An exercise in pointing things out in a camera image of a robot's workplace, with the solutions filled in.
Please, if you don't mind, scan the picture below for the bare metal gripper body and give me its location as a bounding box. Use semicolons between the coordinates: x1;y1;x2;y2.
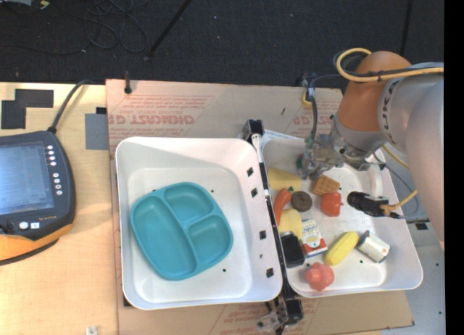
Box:
302;133;346;170

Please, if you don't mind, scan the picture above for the orange waffle biscuit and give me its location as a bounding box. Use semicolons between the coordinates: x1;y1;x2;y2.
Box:
311;175;341;197

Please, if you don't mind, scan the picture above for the brown toy doughnut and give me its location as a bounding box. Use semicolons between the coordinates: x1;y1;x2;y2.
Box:
290;190;314;213

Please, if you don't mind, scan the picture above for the red toy tomato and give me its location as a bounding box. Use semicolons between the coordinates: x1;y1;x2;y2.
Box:
320;191;344;218

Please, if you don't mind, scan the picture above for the orange-red chili pepper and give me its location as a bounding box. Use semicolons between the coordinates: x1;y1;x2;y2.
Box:
273;187;294;226

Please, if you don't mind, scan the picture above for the thin black and white rod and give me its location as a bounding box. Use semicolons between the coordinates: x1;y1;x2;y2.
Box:
251;133;293;304

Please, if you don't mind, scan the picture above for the small white and red carton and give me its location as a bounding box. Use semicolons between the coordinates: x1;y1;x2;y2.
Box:
300;218;328;258

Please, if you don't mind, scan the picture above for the yellow corn cob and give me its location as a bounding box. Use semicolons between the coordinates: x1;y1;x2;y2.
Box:
324;231;360;267

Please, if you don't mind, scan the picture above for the black bottle with silver cap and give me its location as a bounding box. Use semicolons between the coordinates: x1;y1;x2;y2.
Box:
279;231;307;269

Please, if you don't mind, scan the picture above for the white can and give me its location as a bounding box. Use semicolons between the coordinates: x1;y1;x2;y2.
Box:
356;229;392;264

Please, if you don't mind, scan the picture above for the white plastic tray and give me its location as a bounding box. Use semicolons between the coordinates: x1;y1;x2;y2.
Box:
115;136;284;310
261;137;424;299

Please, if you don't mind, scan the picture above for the pink flower-shaped toy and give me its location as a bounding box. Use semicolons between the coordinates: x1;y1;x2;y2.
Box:
304;261;336;292

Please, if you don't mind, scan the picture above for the brown cardboard board red print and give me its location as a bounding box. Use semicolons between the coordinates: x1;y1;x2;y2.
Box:
104;78;415;335

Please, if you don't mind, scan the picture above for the blue divided plate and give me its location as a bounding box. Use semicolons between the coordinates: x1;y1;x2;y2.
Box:
130;181;234;281

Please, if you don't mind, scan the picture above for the black cylinder on white bracket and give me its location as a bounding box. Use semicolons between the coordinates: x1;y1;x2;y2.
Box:
347;159;392;218

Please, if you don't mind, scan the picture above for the black block with thin wires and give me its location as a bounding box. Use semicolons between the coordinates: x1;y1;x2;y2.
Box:
281;297;305;326
241;119;265;143

